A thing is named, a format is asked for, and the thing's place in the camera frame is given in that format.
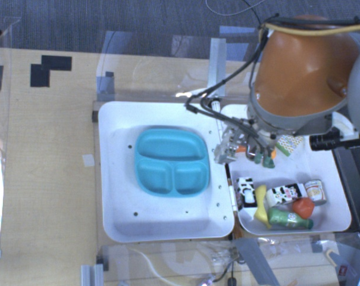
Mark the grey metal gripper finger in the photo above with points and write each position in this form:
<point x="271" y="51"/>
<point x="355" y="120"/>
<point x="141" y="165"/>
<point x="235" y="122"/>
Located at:
<point x="225" y="154"/>
<point x="233" y="137"/>

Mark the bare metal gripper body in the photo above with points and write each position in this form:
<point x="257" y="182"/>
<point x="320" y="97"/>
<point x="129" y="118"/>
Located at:
<point x="257" y="143"/>

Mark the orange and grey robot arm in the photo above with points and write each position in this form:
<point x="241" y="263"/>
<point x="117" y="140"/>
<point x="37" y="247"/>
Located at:
<point x="301" y="70"/>

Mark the thin black and white rod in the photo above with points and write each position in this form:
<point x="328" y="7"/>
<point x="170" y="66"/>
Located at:
<point x="228" y="173"/>

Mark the yellow and green patterned packet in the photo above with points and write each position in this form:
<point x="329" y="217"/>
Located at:
<point x="289" y="144"/>

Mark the black and white cow carton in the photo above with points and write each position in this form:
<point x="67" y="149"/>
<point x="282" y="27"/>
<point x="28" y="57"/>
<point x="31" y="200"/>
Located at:
<point x="245" y="189"/>

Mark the blue divided plate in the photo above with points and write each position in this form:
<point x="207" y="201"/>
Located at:
<point x="170" y="147"/>

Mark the white cow print carton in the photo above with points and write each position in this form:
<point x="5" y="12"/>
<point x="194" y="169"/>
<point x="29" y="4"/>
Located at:
<point x="284" y="195"/>

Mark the yellow banana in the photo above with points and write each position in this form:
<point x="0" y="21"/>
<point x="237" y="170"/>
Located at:
<point x="261" y="204"/>

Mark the white and yellow can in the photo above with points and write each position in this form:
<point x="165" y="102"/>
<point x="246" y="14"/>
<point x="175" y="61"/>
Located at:
<point x="315" y="192"/>

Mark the red toy tomato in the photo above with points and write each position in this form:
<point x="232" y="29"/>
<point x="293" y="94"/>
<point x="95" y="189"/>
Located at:
<point x="303" y="208"/>

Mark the green bottle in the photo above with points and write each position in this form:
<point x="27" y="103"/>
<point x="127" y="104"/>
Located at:
<point x="284" y="218"/>

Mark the white plastic tray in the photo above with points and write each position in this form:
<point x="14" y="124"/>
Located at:
<point x="325" y="219"/>
<point x="120" y="174"/>

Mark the black cylinder on white bracket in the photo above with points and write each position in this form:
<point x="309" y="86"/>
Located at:
<point x="325" y="141"/>

